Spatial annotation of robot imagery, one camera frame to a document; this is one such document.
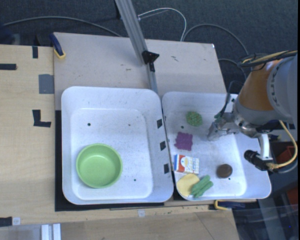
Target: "yellow cable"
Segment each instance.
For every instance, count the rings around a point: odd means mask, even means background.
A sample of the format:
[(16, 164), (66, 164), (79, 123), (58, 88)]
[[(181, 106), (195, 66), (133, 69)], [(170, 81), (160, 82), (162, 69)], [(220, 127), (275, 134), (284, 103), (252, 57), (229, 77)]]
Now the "yellow cable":
[(266, 56), (263, 56), (263, 57), (261, 57), (261, 58), (257, 58), (257, 59), (255, 59), (255, 60), (253, 60), (253, 63), (256, 63), (256, 62), (262, 62), (262, 61), (264, 61), (264, 60), (268, 60), (268, 59), (274, 58), (274, 57), (279, 56), (279, 55), (281, 55), (281, 54), (284, 54), (284, 53), (286, 53), (286, 52), (288, 52), (288, 51), (285, 50), (285, 51), (280, 51), (280, 52), (276, 52), (276, 53), (273, 53), (273, 54), (269, 54), (269, 55), (266, 55)]
[(272, 162), (269, 162), (267, 163), (266, 165), (270, 168), (270, 169), (278, 169), (278, 168), (281, 168), (281, 167), (284, 167), (284, 166), (287, 166), (289, 164), (291, 164), (296, 158), (297, 158), (297, 155), (298, 155), (298, 146), (297, 146), (297, 143), (294, 139), (294, 137), (291, 135), (291, 133), (289, 132), (289, 130), (287, 129), (287, 127), (285, 126), (284, 122), (282, 122), (281, 120), (279, 120), (282, 128), (285, 130), (285, 132), (288, 134), (288, 136), (290, 137), (292, 143), (293, 143), (293, 146), (294, 146), (294, 154), (292, 156), (292, 158), (289, 160), (289, 161), (286, 161), (286, 162), (283, 162), (283, 163), (280, 163), (280, 164), (275, 164), (275, 163), (272, 163)]
[(218, 205), (218, 201), (221, 201), (221, 200), (215, 200), (215, 201), (214, 201), (214, 208), (216, 208), (217, 210), (222, 210), (222, 211), (228, 211), (228, 210), (229, 210), (229, 209), (226, 208), (226, 207), (219, 206), (219, 205)]

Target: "blue clamp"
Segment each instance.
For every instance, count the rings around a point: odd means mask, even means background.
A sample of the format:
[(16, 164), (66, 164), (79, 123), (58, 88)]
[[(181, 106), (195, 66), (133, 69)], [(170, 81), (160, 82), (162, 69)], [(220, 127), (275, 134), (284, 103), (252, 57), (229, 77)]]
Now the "blue clamp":
[(64, 59), (66, 57), (66, 53), (64, 52), (64, 50), (62, 50), (61, 45), (60, 45), (58, 39), (56, 38), (56, 36), (53, 33), (51, 33), (51, 34), (49, 34), (49, 39), (54, 46), (54, 50), (53, 50), (54, 54), (59, 59)]

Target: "black clamp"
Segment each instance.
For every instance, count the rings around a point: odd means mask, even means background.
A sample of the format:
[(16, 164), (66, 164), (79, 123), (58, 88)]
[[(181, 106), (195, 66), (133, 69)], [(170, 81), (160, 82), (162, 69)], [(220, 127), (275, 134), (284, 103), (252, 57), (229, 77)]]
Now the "black clamp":
[(260, 171), (268, 171), (269, 167), (267, 166), (267, 163), (273, 162), (272, 158), (262, 159), (258, 152), (252, 150), (247, 150), (244, 152), (243, 156), (248, 162), (253, 164)]
[(149, 64), (151, 72), (155, 72), (154, 62), (158, 57), (159, 57), (159, 54), (156, 54), (154, 52), (150, 52), (147, 50), (142, 52), (143, 61), (145, 64)]

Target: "purple toy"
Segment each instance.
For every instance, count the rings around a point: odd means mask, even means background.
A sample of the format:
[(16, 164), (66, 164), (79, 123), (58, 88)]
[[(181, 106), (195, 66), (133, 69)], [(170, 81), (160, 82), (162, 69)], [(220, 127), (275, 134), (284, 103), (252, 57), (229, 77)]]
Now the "purple toy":
[(192, 147), (192, 134), (178, 132), (178, 135), (175, 139), (174, 146), (179, 150), (188, 150), (191, 151)]

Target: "green bowl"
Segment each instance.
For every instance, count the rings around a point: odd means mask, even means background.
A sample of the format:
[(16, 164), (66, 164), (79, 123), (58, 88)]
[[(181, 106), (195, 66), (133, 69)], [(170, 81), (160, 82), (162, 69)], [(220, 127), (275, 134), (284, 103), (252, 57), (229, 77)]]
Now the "green bowl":
[(122, 173), (120, 155), (111, 146), (97, 143), (86, 146), (76, 158), (79, 178), (96, 189), (113, 185)]

